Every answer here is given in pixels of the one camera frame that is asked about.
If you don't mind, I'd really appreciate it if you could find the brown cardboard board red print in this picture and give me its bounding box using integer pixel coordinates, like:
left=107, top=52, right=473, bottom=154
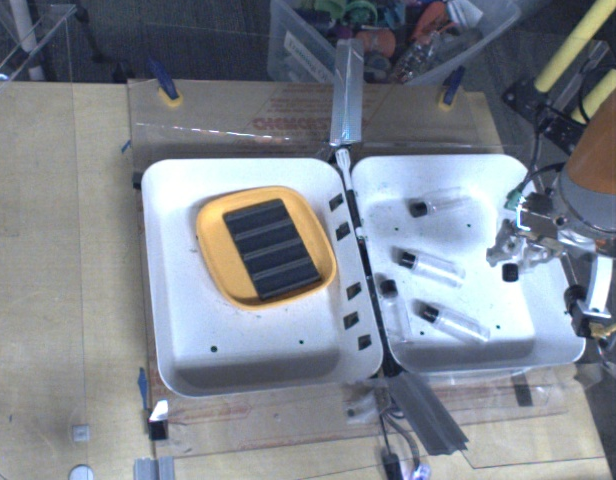
left=126, top=78, right=610, bottom=470

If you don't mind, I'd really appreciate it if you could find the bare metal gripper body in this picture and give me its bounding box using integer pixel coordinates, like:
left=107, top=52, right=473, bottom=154
left=515, top=192, right=616, bottom=259

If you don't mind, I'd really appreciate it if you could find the black block with thin wires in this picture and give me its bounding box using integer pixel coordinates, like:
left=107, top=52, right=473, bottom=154
left=381, top=448, right=405, bottom=480

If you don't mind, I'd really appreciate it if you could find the white plastic tray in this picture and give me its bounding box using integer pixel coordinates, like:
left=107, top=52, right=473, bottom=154
left=140, top=156, right=387, bottom=398
left=350, top=153, right=587, bottom=373

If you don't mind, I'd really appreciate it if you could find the yellow plate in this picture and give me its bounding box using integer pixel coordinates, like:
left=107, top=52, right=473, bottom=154
left=195, top=185, right=338, bottom=311

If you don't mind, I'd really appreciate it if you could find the black cylinder on white bracket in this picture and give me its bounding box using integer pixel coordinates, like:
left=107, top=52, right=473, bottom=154
left=562, top=253, right=615, bottom=340

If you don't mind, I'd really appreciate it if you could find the black ribbed rack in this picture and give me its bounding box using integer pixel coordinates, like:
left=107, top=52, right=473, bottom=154
left=222, top=197, right=324, bottom=303

